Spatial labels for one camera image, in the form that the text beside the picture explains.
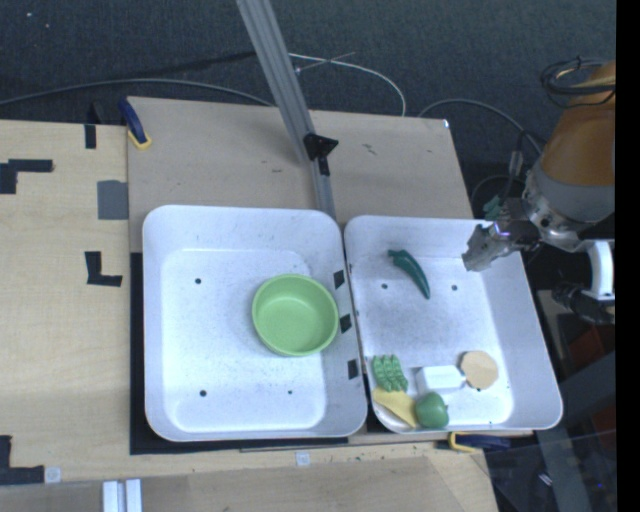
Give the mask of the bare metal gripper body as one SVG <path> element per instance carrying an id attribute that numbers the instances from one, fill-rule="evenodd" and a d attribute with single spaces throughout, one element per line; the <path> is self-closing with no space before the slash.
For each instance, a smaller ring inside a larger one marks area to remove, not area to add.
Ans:
<path id="1" fill-rule="evenodd" d="M 491 224 L 491 238 L 506 251 L 529 251 L 546 244 L 565 252 L 580 252 L 586 242 L 578 236 L 584 228 L 553 210 L 545 199 L 508 198 Z"/>

